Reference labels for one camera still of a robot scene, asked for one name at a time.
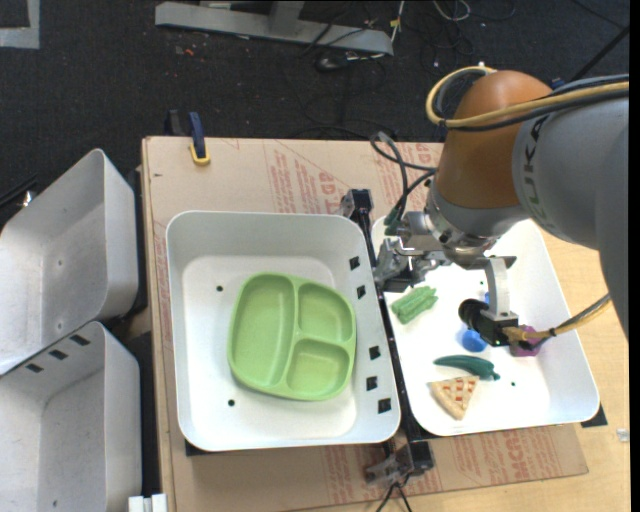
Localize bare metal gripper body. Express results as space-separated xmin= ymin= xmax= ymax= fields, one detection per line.
xmin=387 ymin=210 xmax=501 ymax=275

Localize green toy beans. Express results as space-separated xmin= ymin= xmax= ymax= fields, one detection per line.
xmin=389 ymin=285 xmax=440 ymax=325

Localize blue round toy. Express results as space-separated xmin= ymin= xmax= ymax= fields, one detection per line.
xmin=460 ymin=292 xmax=492 ymax=353

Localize dark green toy pepper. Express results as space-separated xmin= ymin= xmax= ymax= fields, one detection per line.
xmin=432 ymin=354 xmax=502 ymax=382

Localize toy pizza slice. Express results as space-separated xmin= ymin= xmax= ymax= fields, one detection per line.
xmin=426 ymin=375 xmax=481 ymax=422

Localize brown cardboard board red print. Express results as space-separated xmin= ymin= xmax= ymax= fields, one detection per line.
xmin=141 ymin=135 xmax=590 ymax=512

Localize purple hexagonal block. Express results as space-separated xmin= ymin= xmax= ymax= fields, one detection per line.
xmin=509 ymin=324 xmax=544 ymax=358

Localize green divided plate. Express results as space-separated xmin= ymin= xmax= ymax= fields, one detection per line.
xmin=226 ymin=271 xmax=358 ymax=402

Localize white plastic tray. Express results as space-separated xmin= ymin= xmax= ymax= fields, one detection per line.
xmin=0 ymin=147 xmax=141 ymax=377
xmin=0 ymin=320 xmax=144 ymax=512
xmin=370 ymin=214 xmax=602 ymax=438
xmin=164 ymin=209 xmax=403 ymax=453

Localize black block with thin wires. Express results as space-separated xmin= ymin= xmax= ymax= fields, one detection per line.
xmin=363 ymin=441 xmax=435 ymax=485
xmin=341 ymin=188 xmax=375 ymax=222

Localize black cylinder on white bracket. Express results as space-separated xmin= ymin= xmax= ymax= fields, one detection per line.
xmin=457 ymin=254 xmax=522 ymax=348

